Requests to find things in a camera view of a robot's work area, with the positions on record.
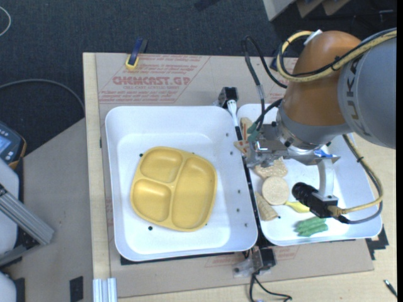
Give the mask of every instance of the yellow clip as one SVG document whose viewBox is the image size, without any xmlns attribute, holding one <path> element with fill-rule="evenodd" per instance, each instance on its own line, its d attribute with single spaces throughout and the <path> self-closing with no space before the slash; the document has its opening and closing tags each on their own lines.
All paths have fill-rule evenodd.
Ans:
<svg viewBox="0 0 403 302">
<path fill-rule="evenodd" d="M 131 55 L 129 55 L 126 59 L 126 68 L 128 70 L 134 70 L 136 68 L 138 62 L 139 62 L 139 53 L 145 49 L 147 46 L 147 40 L 144 40 L 143 38 L 139 37 L 136 39 L 136 43 L 133 48 L 133 52 Z"/>
</svg>

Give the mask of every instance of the cracker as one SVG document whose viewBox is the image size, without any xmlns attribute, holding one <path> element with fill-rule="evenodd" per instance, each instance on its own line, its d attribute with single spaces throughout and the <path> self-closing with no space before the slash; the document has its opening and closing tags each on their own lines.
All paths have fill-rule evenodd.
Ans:
<svg viewBox="0 0 403 302">
<path fill-rule="evenodd" d="M 253 122 L 249 118 L 241 118 L 240 120 L 241 132 L 245 140 L 247 140 L 250 135 L 248 134 L 247 129 L 250 128 L 252 124 Z"/>
<path fill-rule="evenodd" d="M 270 165 L 269 167 L 263 168 L 261 165 L 257 165 L 254 168 L 254 171 L 263 179 L 269 177 L 285 177 L 288 173 L 288 169 L 282 158 L 274 160 L 273 165 Z"/>
<path fill-rule="evenodd" d="M 290 193 L 286 180 L 282 177 L 272 176 L 264 180 L 262 195 L 271 205 L 285 204 Z"/>
<path fill-rule="evenodd" d="M 235 141 L 234 146 L 239 151 L 241 151 L 243 155 L 249 157 L 249 154 L 251 153 L 251 147 L 249 146 L 249 141 L 246 140 Z"/>
<path fill-rule="evenodd" d="M 255 192 L 254 195 L 258 205 L 260 219 L 269 221 L 278 217 L 277 212 L 272 206 L 270 206 L 270 204 L 262 197 L 261 194 Z"/>
</svg>

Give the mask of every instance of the yellow plastic plate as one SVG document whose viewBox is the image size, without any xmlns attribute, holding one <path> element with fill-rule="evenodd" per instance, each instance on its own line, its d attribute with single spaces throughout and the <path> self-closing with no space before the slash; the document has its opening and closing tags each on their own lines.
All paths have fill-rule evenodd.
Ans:
<svg viewBox="0 0 403 302">
<path fill-rule="evenodd" d="M 130 200 L 136 214 L 156 225 L 191 232 L 212 212 L 217 172 L 206 159 L 169 147 L 154 147 L 140 159 Z"/>
</svg>

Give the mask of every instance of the round cracker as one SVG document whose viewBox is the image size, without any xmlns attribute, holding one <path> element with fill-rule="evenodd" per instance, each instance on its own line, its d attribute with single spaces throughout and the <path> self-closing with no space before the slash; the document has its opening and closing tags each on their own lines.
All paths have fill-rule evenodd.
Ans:
<svg viewBox="0 0 403 302">
<path fill-rule="evenodd" d="M 290 188 L 282 177 L 272 176 L 264 180 L 262 195 L 271 205 L 285 204 L 288 199 Z"/>
<path fill-rule="evenodd" d="M 254 168 L 254 171 L 262 177 L 263 179 L 269 178 L 269 177 L 285 177 L 287 174 L 288 170 L 281 159 L 277 159 L 273 161 L 273 165 L 270 165 L 268 167 L 263 168 L 261 165 L 257 165 Z"/>
</svg>

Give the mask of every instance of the gray carpet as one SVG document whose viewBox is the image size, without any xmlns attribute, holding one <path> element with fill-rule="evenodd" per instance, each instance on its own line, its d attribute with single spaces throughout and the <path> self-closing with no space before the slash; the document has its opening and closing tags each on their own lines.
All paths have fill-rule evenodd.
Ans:
<svg viewBox="0 0 403 302">
<path fill-rule="evenodd" d="M 0 36 L 0 85 L 48 79 L 81 99 L 82 53 L 129 53 L 138 36 L 149 40 L 149 53 L 241 56 L 241 39 L 251 35 L 270 56 L 296 30 L 343 30 L 362 39 L 397 21 L 397 0 L 352 0 L 332 17 L 318 7 L 305 19 L 292 4 L 272 22 L 262 0 L 0 0 L 0 6 L 12 17 Z M 387 9 L 394 13 L 381 17 Z M 7 24 L 0 11 L 0 32 Z M 57 86 L 0 89 L 0 121 L 26 138 L 28 153 L 82 117 L 77 100 Z"/>
</svg>

